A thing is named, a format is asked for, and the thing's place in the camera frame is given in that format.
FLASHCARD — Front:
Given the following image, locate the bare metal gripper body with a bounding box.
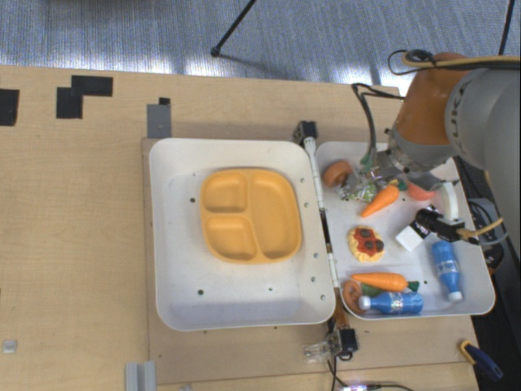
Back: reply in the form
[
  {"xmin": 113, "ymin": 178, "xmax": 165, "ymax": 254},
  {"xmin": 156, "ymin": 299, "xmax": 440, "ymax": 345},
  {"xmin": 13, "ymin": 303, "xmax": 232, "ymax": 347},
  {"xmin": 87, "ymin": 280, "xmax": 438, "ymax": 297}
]
[{"xmin": 358, "ymin": 149, "xmax": 409, "ymax": 187}]

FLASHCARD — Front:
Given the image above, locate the clear green packet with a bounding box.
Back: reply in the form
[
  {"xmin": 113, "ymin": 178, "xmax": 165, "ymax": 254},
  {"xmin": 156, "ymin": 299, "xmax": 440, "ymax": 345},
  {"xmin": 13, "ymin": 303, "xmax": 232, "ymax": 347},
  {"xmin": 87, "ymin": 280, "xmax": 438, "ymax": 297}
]
[{"xmin": 336, "ymin": 179, "xmax": 378, "ymax": 204}]

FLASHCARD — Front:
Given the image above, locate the orange doughnut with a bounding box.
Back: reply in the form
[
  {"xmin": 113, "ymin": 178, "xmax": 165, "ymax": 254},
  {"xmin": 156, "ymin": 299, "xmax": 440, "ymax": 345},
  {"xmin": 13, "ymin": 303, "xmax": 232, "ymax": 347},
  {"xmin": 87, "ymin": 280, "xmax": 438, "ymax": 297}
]
[{"xmin": 322, "ymin": 159, "xmax": 355, "ymax": 189}]

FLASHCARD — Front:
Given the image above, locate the orange carrot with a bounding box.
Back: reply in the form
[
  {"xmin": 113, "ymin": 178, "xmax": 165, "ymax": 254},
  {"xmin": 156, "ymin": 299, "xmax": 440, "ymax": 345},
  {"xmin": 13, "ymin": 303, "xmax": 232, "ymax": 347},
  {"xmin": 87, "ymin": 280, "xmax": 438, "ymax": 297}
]
[
  {"xmin": 360, "ymin": 178, "xmax": 409, "ymax": 219},
  {"xmin": 350, "ymin": 271, "xmax": 421, "ymax": 294}
]

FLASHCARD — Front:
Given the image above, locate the thin black and white rod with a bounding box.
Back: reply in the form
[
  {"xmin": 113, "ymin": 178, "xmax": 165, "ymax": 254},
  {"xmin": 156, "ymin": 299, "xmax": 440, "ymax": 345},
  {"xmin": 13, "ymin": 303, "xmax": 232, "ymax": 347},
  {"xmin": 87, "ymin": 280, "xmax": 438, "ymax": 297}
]
[{"xmin": 302, "ymin": 136, "xmax": 341, "ymax": 289}]

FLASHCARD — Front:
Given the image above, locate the orange-red round fruit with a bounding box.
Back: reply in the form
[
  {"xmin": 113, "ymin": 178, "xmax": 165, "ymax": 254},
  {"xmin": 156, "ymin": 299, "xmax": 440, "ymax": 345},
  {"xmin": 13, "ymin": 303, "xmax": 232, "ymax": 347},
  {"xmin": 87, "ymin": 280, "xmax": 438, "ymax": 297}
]
[{"xmin": 406, "ymin": 181, "xmax": 437, "ymax": 202}]

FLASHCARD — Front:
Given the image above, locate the pizza slice with dark toppings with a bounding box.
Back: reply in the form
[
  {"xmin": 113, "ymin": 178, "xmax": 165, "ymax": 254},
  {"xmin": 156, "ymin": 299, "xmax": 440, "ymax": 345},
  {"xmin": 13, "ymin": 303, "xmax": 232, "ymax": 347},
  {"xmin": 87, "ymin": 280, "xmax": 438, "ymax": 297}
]
[{"xmin": 346, "ymin": 225, "xmax": 386, "ymax": 264}]

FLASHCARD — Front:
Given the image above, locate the white cube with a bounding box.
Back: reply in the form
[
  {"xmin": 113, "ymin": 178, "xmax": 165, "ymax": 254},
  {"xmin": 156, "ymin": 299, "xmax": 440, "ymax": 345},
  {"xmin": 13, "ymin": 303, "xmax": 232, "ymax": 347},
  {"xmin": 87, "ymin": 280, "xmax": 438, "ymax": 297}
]
[{"xmin": 395, "ymin": 224, "xmax": 426, "ymax": 253}]

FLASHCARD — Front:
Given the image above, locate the white plastic tray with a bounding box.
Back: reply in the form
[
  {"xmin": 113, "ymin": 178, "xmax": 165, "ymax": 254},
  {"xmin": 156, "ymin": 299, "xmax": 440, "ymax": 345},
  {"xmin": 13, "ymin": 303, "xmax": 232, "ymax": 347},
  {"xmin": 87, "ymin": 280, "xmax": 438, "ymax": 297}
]
[
  {"xmin": 314, "ymin": 140, "xmax": 497, "ymax": 322},
  {"xmin": 147, "ymin": 137, "xmax": 337, "ymax": 333}
]

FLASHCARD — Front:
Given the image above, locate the orange divided plate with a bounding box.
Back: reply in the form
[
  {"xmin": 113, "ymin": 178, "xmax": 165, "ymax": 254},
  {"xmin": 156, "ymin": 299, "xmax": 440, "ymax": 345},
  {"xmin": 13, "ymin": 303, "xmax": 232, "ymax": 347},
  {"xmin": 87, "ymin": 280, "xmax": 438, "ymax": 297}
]
[{"xmin": 199, "ymin": 167, "xmax": 304, "ymax": 266}]

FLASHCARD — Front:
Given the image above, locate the blue plastic bottle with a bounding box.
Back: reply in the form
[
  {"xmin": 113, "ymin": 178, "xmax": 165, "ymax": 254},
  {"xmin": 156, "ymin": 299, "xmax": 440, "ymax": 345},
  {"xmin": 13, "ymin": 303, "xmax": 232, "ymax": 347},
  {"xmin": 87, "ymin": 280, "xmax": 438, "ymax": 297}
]
[
  {"xmin": 357, "ymin": 291, "xmax": 425, "ymax": 316},
  {"xmin": 431, "ymin": 239, "xmax": 465, "ymax": 303}
]

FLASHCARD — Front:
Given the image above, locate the orange pretzel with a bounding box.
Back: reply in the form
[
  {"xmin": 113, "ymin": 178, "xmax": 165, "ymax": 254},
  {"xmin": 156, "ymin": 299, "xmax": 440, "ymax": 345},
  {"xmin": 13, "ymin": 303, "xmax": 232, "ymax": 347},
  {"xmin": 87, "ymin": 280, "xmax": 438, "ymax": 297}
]
[{"xmin": 342, "ymin": 279, "xmax": 368, "ymax": 315}]

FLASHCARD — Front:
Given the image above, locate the black block with thin wires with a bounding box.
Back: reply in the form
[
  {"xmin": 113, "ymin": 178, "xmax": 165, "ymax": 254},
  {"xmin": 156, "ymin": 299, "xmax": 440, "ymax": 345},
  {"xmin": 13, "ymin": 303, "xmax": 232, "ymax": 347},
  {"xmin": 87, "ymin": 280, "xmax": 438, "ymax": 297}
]
[
  {"xmin": 294, "ymin": 121, "xmax": 319, "ymax": 144},
  {"xmin": 337, "ymin": 327, "xmax": 360, "ymax": 361}
]

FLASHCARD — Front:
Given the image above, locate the black cylinder on white bracket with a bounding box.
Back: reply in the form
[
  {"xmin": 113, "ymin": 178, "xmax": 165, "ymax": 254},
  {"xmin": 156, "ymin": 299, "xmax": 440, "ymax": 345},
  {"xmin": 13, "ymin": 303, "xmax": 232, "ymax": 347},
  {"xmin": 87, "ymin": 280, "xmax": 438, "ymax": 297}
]
[{"xmin": 414, "ymin": 181, "xmax": 467, "ymax": 244}]

